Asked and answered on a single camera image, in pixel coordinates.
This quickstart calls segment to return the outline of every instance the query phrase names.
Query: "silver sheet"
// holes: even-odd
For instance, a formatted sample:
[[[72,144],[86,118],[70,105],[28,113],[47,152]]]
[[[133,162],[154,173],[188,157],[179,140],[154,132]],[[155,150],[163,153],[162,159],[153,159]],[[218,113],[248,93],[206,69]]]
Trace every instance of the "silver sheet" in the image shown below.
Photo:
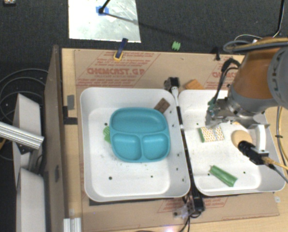
[[[135,0],[111,0],[108,14],[99,15],[97,7],[105,1],[69,0],[69,38],[140,43]]]

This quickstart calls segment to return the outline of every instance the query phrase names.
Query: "sponge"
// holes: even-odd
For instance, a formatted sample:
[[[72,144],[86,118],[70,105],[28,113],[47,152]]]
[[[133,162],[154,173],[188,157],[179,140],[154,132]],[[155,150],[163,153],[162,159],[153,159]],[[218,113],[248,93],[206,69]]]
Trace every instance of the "sponge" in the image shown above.
[[[201,127],[198,129],[201,140],[203,143],[206,142],[215,142],[224,140],[224,136],[221,130],[221,127],[218,126],[216,128],[208,129],[206,127]]]

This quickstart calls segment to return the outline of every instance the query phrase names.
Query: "white tray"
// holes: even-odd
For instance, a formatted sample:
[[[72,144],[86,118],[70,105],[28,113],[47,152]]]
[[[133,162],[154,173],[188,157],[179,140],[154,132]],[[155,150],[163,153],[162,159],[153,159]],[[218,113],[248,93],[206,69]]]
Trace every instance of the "white tray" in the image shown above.
[[[222,123],[225,139],[202,143],[198,128],[205,126],[207,102],[215,93],[215,90],[184,90],[179,95],[186,141],[198,190],[208,196],[281,190],[285,181],[275,171],[264,165],[256,166],[233,145],[232,132],[247,131],[243,126]],[[227,91],[221,91],[218,98],[226,95]],[[265,115],[257,115],[255,120],[267,124]],[[269,151],[270,158],[279,162],[269,128],[265,132],[266,150]],[[209,169],[213,165],[238,178],[234,187],[228,187],[212,174],[209,175]]]
[[[157,162],[128,163],[118,159],[104,140],[103,129],[112,113],[123,107],[147,107],[165,98],[171,148]],[[80,97],[86,194],[97,202],[174,198],[190,189],[176,105],[162,89],[98,88],[84,90]]]

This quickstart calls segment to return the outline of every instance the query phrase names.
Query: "blue divided plate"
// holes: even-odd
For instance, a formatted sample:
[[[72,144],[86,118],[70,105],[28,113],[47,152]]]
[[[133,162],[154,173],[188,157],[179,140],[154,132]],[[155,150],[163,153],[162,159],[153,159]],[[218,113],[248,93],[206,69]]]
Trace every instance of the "blue divided plate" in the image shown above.
[[[155,109],[118,109],[111,115],[109,130],[112,149],[123,161],[158,161],[169,153],[167,120]]]

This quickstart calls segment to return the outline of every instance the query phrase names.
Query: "blue clip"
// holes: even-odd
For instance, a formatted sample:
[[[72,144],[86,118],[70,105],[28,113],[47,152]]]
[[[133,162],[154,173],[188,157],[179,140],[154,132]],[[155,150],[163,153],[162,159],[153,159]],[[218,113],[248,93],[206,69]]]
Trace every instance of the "blue clip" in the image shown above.
[[[118,51],[115,52],[115,55],[114,55],[114,59],[116,61],[120,61],[122,59],[122,56],[123,56],[123,52],[122,51],[123,51],[123,49],[124,49],[124,47],[126,46],[127,43],[128,43],[128,39],[123,38],[121,43],[120,43],[120,46],[118,48]]]
[[[99,9],[101,8],[102,6],[96,6],[95,9],[96,9],[96,12],[98,13],[99,16],[104,16],[106,14],[109,14],[109,9],[107,7],[105,7],[103,13],[99,13]]]

